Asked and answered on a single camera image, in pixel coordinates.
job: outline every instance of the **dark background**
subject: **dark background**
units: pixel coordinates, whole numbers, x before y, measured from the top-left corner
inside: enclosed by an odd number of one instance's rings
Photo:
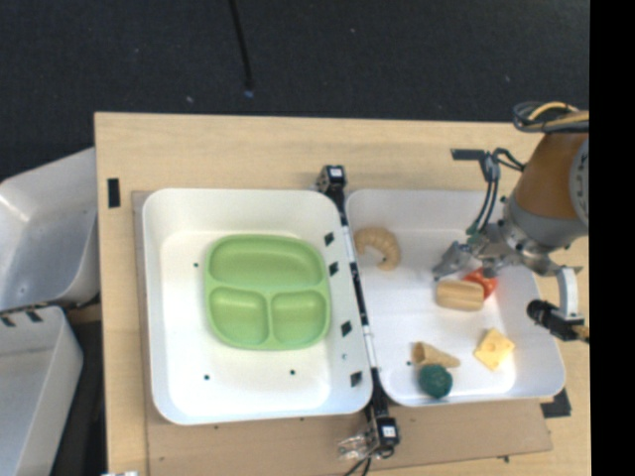
[[[0,179],[95,111],[510,121],[588,108],[590,0],[0,0]]]

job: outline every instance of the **wooden table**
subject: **wooden table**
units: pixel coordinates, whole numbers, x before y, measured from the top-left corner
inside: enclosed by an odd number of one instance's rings
[[[336,460],[334,447],[360,420],[351,415],[182,427],[159,416],[144,386],[133,192],[168,186],[306,188],[326,164],[345,166],[350,191],[484,190],[476,163],[454,162],[451,148],[504,147],[526,161],[539,138],[497,123],[97,113],[109,470],[152,476],[343,474],[351,462]],[[504,170],[501,194],[516,180],[515,172]],[[588,323],[587,238],[554,258],[584,266],[579,296]],[[544,298],[558,302],[555,280],[539,280],[539,287]],[[589,348],[559,344],[572,416],[544,420],[537,400],[391,407],[403,440],[392,458],[374,461],[372,470],[395,476],[590,474]],[[506,455],[509,463],[499,458]]]

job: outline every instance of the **green plate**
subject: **green plate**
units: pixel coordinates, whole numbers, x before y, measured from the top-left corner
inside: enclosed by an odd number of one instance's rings
[[[226,236],[207,251],[204,276],[209,323],[229,345],[301,349],[328,332],[328,273],[304,240]]]

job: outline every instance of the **green toy vegetable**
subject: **green toy vegetable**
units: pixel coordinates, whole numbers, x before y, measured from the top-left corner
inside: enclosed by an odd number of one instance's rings
[[[419,372],[419,386],[435,399],[445,397],[452,388],[452,375],[441,365],[425,365]]]

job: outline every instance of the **plastic container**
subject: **plastic container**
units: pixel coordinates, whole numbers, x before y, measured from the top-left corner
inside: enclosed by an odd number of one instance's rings
[[[82,365],[56,306],[0,322],[0,476],[51,473]]]
[[[0,183],[0,310],[99,292],[94,149]]]
[[[230,345],[302,349],[328,331],[328,273],[318,250],[303,240],[227,236],[211,246],[204,273],[209,322]]]
[[[372,380],[349,243],[330,199],[309,190],[163,189],[144,202],[141,226],[151,391],[166,419],[197,424],[340,415],[368,403]],[[215,242],[236,235],[292,238],[316,249],[330,295],[323,337],[300,349],[264,351],[234,347],[214,332],[206,313],[205,258]],[[235,258],[237,251],[229,251]],[[311,258],[299,259],[312,272],[318,269],[309,264]],[[253,270],[233,278],[218,272],[216,278],[231,282],[250,276]],[[276,274],[270,277],[277,291],[286,286]],[[275,297],[265,302],[274,315]],[[280,320],[272,326],[284,341],[291,324],[284,320],[289,315],[284,303],[278,306]],[[313,327],[322,321],[321,315],[310,319]]]
[[[479,191],[368,189],[352,193],[346,202],[351,231],[385,227],[395,234],[401,248],[401,264],[392,272],[379,270],[377,256],[370,252],[357,257],[380,380],[398,404],[420,407],[546,398],[557,394],[565,383],[556,340],[526,314],[527,304],[540,297],[527,268],[504,268],[497,288],[479,311],[443,308],[435,302],[432,268],[452,241],[465,240],[465,229],[483,198]],[[499,216],[495,212],[492,220]],[[479,266],[474,260],[465,273]],[[516,344],[512,356],[494,372],[472,354],[492,327]],[[460,360],[459,367],[449,369],[452,389],[440,400],[423,393],[417,383],[411,351],[418,341]]]

